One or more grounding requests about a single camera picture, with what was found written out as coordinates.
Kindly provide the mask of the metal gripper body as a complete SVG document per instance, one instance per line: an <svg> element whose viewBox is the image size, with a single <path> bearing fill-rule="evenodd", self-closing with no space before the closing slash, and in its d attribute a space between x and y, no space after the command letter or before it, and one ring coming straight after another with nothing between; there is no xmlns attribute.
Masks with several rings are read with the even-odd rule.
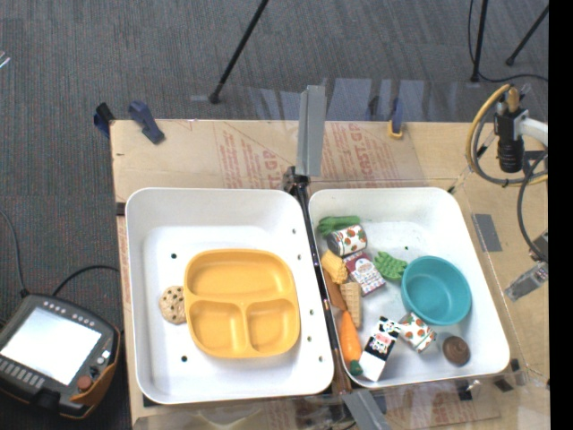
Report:
<svg viewBox="0 0 573 430"><path fill-rule="evenodd" d="M545 230L534 241L530 249L530 255L537 262L548 262L548 231Z"/></svg>

